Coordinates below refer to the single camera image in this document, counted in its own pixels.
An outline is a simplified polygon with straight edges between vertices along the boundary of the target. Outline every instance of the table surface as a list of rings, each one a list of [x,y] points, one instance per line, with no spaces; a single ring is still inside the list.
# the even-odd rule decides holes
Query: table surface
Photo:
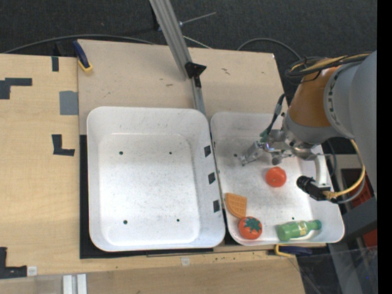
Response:
[[[8,247],[7,266],[36,266],[47,275],[181,267],[184,256],[192,266],[282,260],[266,254],[271,247],[224,245],[212,254],[79,259],[79,135],[85,134],[88,111],[99,105],[193,107],[190,83],[178,77],[168,47],[80,42],[92,60],[91,74],[75,58],[60,57],[54,72],[47,56],[0,55],[0,80],[32,78],[32,86],[12,86],[10,99],[0,100],[0,246]],[[274,110],[282,86],[273,55],[199,48],[190,53],[208,66],[201,79],[209,119],[219,111]],[[122,63],[105,66],[111,56]],[[110,93],[109,83],[115,89]],[[60,114],[61,91],[79,92],[80,116]],[[62,147],[75,149],[74,156],[53,155],[52,134],[61,134]],[[277,269],[274,275],[301,283],[286,261],[291,273]]]

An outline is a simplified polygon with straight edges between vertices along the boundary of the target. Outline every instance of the empty white tray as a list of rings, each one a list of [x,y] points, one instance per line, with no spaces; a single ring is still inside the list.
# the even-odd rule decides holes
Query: empty white tray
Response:
[[[244,167],[240,157],[268,127],[273,115],[260,113],[220,112],[211,119],[211,133],[215,145],[216,164],[223,196],[227,192],[247,198],[247,216],[258,218],[263,225],[262,235],[255,240],[243,238],[238,231],[238,218],[226,212],[228,230],[235,241],[242,245],[278,244],[276,226],[295,220],[322,222],[320,231],[291,239],[285,244],[334,243],[344,235],[344,224],[339,207],[328,201],[310,198],[296,185],[299,176],[315,178],[315,164],[297,157],[285,158],[279,165],[287,174],[286,183],[273,188],[265,182],[266,171],[273,167],[271,154],[262,152],[256,161]],[[274,129],[280,129],[278,117]],[[321,147],[315,150],[322,153]]]
[[[89,232],[104,251],[218,245],[225,225],[197,110],[99,107],[87,118]]]

